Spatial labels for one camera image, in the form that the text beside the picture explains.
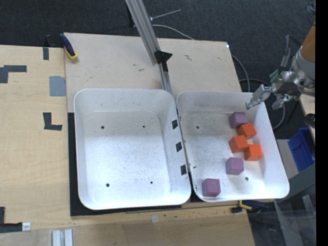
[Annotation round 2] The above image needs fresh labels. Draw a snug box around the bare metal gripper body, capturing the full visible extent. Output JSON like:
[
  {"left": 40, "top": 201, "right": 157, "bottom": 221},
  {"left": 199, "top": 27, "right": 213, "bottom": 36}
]
[{"left": 271, "top": 69, "right": 316, "bottom": 97}]

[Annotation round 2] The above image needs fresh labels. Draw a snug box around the purple cube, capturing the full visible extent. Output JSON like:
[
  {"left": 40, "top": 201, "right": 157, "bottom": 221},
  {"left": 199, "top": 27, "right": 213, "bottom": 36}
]
[
  {"left": 229, "top": 112, "right": 249, "bottom": 129},
  {"left": 201, "top": 178, "right": 221, "bottom": 198},
  {"left": 224, "top": 157, "right": 245, "bottom": 176}
]

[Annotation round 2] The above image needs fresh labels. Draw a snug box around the orange cube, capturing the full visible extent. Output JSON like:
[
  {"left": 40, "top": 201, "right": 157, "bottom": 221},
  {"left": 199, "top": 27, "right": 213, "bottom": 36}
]
[
  {"left": 243, "top": 143, "right": 263, "bottom": 162},
  {"left": 228, "top": 135, "right": 250, "bottom": 154},
  {"left": 236, "top": 122, "right": 257, "bottom": 140}
]

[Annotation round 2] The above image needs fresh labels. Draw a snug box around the blue plastic bin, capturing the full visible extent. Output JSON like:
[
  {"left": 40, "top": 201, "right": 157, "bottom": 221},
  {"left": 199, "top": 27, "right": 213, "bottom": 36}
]
[{"left": 286, "top": 127, "right": 316, "bottom": 173}]

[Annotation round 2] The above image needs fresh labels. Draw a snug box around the white plastic tray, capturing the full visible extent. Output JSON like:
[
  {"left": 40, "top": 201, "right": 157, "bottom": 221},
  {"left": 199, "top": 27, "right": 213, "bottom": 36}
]
[
  {"left": 73, "top": 88, "right": 192, "bottom": 211},
  {"left": 176, "top": 90, "right": 291, "bottom": 203}
]

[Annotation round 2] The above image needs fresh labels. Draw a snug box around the pale wood board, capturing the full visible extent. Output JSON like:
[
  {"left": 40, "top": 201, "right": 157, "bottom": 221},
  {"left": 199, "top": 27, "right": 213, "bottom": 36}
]
[{"left": 63, "top": 32, "right": 249, "bottom": 216}]

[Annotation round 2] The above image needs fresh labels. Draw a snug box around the black cylinder on white bracket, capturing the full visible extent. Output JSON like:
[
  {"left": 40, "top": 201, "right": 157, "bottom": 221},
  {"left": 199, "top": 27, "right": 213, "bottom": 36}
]
[{"left": 304, "top": 113, "right": 316, "bottom": 128}]

